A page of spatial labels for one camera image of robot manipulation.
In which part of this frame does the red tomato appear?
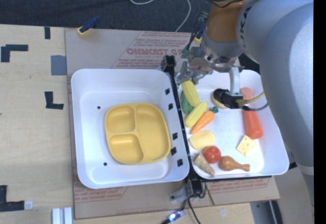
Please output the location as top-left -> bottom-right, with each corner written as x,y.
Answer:
202,145 -> 222,164

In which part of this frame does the orange carrot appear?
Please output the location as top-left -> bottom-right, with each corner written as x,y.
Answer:
190,106 -> 219,135

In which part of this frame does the brown cardboard board red print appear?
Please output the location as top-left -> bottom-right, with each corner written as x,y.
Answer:
65,28 -> 281,220

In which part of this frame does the thin black rod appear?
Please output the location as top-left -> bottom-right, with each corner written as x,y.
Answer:
167,65 -> 202,193

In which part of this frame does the yellow potato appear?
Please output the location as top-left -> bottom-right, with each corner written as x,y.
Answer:
189,130 -> 215,151

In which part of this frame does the green leafy vegetable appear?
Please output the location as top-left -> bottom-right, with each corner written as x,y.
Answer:
180,90 -> 195,115

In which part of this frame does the yellow corn cob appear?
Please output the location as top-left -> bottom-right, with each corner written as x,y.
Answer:
181,79 -> 201,107
184,101 -> 208,128

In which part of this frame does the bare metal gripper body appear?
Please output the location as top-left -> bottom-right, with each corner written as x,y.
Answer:
187,46 -> 239,73

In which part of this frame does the yellow cheese wedge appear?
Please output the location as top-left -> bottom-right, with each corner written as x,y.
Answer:
236,135 -> 257,157

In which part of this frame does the black cylinder on white bracket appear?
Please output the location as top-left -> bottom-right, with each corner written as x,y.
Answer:
212,66 -> 245,109

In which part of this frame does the yellow divided plate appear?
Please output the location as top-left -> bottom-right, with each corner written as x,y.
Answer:
104,102 -> 172,165

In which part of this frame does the beige bun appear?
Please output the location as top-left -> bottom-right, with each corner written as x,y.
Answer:
210,88 -> 231,110

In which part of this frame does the white plastic tray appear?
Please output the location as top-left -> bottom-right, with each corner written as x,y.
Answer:
175,69 -> 290,180
70,68 -> 191,189

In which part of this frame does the beige ice cream cone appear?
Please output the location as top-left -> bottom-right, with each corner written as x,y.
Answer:
192,152 -> 216,177

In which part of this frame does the orange sausage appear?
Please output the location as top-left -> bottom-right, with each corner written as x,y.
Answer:
239,87 -> 263,140

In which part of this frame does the brown chicken drumstick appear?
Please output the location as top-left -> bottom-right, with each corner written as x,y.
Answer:
219,155 -> 251,173

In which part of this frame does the black block with thin wires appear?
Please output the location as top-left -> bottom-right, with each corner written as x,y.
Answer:
162,55 -> 177,73
187,178 -> 205,198

